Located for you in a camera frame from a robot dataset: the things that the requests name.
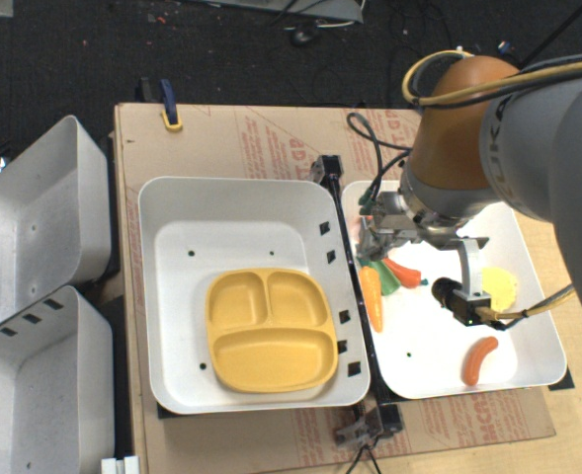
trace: toy carrot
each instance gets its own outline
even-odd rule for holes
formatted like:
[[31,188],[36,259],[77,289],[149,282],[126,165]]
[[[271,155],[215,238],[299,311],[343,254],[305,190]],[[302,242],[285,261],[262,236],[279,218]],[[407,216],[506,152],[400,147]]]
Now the toy carrot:
[[499,346],[496,337],[485,337],[475,343],[470,349],[464,364],[463,381],[468,386],[474,386],[479,381],[479,369],[486,356]]
[[370,323],[374,329],[382,332],[382,296],[380,294],[380,275],[372,267],[362,267],[359,271],[359,281]]
[[402,284],[404,287],[415,288],[420,284],[420,281],[422,280],[420,271],[414,271],[413,269],[402,267],[401,265],[396,264],[390,258],[384,258],[382,261],[387,265],[387,268],[390,269],[396,277],[398,277],[400,284]]
[[388,296],[400,287],[398,277],[381,260],[376,262],[362,258],[358,258],[358,260],[363,267],[372,267],[378,272],[378,276],[380,277],[380,294],[382,296]]

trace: cardboard sheet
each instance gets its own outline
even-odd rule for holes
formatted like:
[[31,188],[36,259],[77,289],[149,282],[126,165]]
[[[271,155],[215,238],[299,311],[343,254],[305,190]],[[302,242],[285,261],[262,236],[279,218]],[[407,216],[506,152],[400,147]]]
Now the cardboard sheet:
[[[116,148],[123,233],[134,444],[151,474],[272,472],[347,463],[334,432],[350,425],[350,409],[300,409],[160,418],[148,377],[137,197],[159,176],[306,179],[319,154],[338,154],[344,182],[370,180],[374,147],[348,128],[343,109],[179,106],[184,129],[167,131],[155,104],[116,107]],[[419,123],[413,111],[361,111],[380,140],[411,144]],[[385,149],[383,161],[397,151]],[[394,167],[386,179],[399,179]],[[375,456],[397,456],[555,435],[540,388],[399,404],[404,431],[379,442]]]

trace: white tray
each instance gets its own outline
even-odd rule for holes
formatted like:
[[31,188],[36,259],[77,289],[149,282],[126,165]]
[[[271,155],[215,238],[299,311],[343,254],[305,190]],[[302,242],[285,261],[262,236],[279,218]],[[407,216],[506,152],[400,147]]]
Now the white tray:
[[[325,189],[308,181],[157,178],[139,194],[139,216],[150,383],[161,406],[199,414],[346,406],[365,397],[370,374],[359,310]],[[302,271],[323,288],[337,341],[347,345],[323,385],[255,394],[216,378],[205,322],[208,287],[224,272],[258,267]],[[340,313],[349,321],[342,323]],[[360,372],[349,376],[355,363]]]
[[95,474],[114,446],[111,328],[65,286],[0,325],[0,474]]
[[[342,194],[344,214],[356,252],[359,197],[370,182],[349,185]],[[396,190],[397,181],[383,181],[383,190]],[[483,267],[499,267],[518,281],[517,300],[509,311],[520,311],[544,299],[517,219],[505,203],[487,206],[459,235],[490,237],[481,251]],[[419,399],[530,386],[559,381],[567,361],[549,312],[532,316],[497,332],[487,326],[465,327],[431,294],[438,277],[461,281],[457,251],[439,251],[427,243],[395,248],[389,257],[422,272],[429,285],[398,288],[383,298],[384,329],[373,331],[380,373],[387,386],[408,399]],[[488,355],[476,386],[465,386],[461,368],[470,347],[495,336],[499,347]]]
[[106,157],[69,116],[0,173],[0,323],[110,256]]

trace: yellow clip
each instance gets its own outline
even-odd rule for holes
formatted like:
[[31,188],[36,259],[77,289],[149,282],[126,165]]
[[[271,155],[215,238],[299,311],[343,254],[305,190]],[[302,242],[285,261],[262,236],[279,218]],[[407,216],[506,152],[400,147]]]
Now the yellow clip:
[[176,113],[177,121],[172,124],[170,120],[168,120],[168,114],[164,111],[161,111],[161,117],[163,118],[163,123],[168,131],[181,131],[183,129],[183,122],[181,121],[181,116],[179,113]]

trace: yellow cable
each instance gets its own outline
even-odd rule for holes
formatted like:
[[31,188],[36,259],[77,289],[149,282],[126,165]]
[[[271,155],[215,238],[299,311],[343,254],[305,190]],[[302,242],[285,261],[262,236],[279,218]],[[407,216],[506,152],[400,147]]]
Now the yellow cable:
[[568,63],[566,65],[558,65],[553,67],[544,68],[541,70],[537,70],[535,72],[527,72],[525,74],[516,74],[510,77],[504,77],[503,79],[499,79],[497,81],[491,81],[483,84],[479,84],[476,86],[471,86],[470,88],[464,88],[462,90],[453,91],[450,93],[446,93],[444,95],[438,95],[436,97],[415,97],[409,91],[409,82],[411,77],[415,74],[416,70],[419,66],[429,60],[430,58],[437,57],[440,55],[448,55],[448,54],[455,54],[455,53],[463,53],[464,57],[472,56],[470,53],[465,53],[464,51],[439,51],[429,56],[421,59],[420,61],[416,62],[405,74],[402,82],[402,93],[407,100],[407,102],[415,103],[418,106],[430,106],[430,105],[441,105],[447,103],[453,103],[473,94],[481,94],[482,92],[490,92],[497,88],[504,88],[507,86],[520,86],[522,84],[526,84],[535,80],[546,79],[548,77],[552,77],[561,73],[567,72],[575,72],[575,71],[582,71],[582,61],[578,61],[575,63]]
[[571,298],[576,294],[576,290],[572,284],[568,284],[562,290],[558,291],[554,295],[542,300],[537,305],[534,305],[530,309],[524,309],[520,312],[496,312],[489,307],[477,307],[475,312],[484,321],[499,321],[499,320],[516,320],[520,318],[526,318],[530,316],[535,316],[536,314],[541,314],[542,312],[549,311],[554,307],[560,305],[568,298]]

